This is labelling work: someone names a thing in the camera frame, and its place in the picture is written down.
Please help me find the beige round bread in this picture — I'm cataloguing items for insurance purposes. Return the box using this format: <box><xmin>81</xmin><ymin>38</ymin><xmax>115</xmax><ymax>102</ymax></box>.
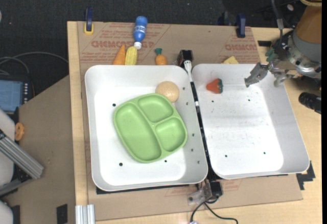
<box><xmin>155</xmin><ymin>80</ymin><xmax>180</xmax><ymax>103</ymax></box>

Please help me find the small orange carrot green top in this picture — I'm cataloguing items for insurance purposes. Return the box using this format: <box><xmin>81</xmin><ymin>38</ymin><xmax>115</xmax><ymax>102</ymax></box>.
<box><xmin>154</xmin><ymin>48</ymin><xmax>169</xmax><ymax>66</ymax></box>

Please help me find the brown cardboard board red print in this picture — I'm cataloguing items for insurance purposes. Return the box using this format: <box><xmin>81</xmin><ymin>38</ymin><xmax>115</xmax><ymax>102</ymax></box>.
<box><xmin>76</xmin><ymin>21</ymin><xmax>305</xmax><ymax>221</ymax></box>

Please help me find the blue bottle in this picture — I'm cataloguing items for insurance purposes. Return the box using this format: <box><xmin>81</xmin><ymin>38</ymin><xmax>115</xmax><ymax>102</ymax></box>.
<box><xmin>132</xmin><ymin>15</ymin><xmax>149</xmax><ymax>50</ymax></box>

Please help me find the thin black and white rod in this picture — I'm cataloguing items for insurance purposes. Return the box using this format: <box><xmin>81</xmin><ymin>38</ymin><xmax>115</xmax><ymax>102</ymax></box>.
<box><xmin>183</xmin><ymin>60</ymin><xmax>214</xmax><ymax>183</ymax></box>

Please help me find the yellow cheese wedge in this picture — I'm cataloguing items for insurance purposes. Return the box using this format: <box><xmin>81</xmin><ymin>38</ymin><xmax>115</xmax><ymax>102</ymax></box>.
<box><xmin>220</xmin><ymin>55</ymin><xmax>240</xmax><ymax>65</ymax></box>

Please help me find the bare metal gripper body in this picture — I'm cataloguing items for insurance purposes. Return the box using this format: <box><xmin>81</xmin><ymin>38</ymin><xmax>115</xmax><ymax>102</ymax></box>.
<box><xmin>267</xmin><ymin>58</ymin><xmax>322</xmax><ymax>80</ymax></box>

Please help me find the yellow corn cob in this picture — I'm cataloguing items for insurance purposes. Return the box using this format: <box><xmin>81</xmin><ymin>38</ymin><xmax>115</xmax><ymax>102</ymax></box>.
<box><xmin>124</xmin><ymin>46</ymin><xmax>138</xmax><ymax>66</ymax></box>

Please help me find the white plastic tray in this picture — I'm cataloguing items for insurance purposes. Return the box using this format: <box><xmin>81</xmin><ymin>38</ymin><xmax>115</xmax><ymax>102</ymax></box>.
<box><xmin>84</xmin><ymin>64</ymin><xmax>209</xmax><ymax>192</ymax></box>
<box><xmin>191</xmin><ymin>63</ymin><xmax>311</xmax><ymax>180</ymax></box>

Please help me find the plain orange carrot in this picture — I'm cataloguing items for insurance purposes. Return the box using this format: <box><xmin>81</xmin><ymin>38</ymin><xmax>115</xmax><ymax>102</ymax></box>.
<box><xmin>112</xmin><ymin>44</ymin><xmax>127</xmax><ymax>66</ymax></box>

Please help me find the green divided plate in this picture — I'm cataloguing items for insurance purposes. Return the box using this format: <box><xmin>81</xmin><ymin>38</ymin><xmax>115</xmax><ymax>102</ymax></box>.
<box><xmin>112</xmin><ymin>93</ymin><xmax>189</xmax><ymax>164</ymax></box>

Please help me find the red strawberry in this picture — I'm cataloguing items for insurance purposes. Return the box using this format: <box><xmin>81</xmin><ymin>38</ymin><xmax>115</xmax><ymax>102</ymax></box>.
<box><xmin>205</xmin><ymin>78</ymin><xmax>224</xmax><ymax>95</ymax></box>

